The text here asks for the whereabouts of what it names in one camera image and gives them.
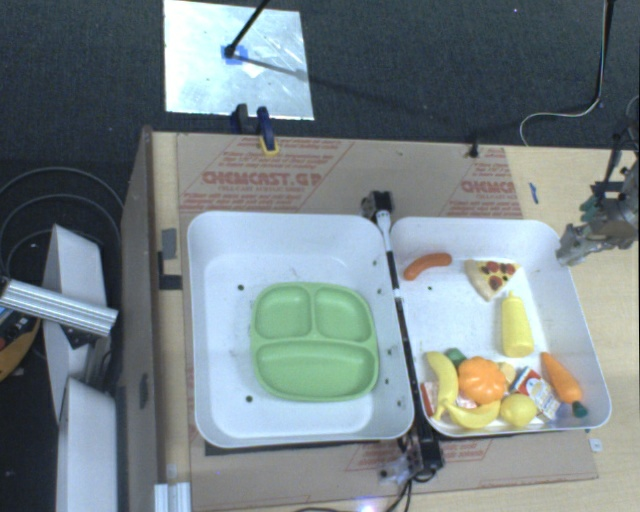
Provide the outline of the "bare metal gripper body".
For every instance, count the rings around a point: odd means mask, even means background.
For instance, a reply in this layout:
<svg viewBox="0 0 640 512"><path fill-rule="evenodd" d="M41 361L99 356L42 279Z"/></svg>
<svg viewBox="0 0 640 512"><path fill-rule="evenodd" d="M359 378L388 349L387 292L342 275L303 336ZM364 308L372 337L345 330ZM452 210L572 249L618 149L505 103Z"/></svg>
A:
<svg viewBox="0 0 640 512"><path fill-rule="evenodd" d="M619 240L637 240L639 222L638 161L623 172L624 180L608 183L601 200L600 234Z"/></svg>

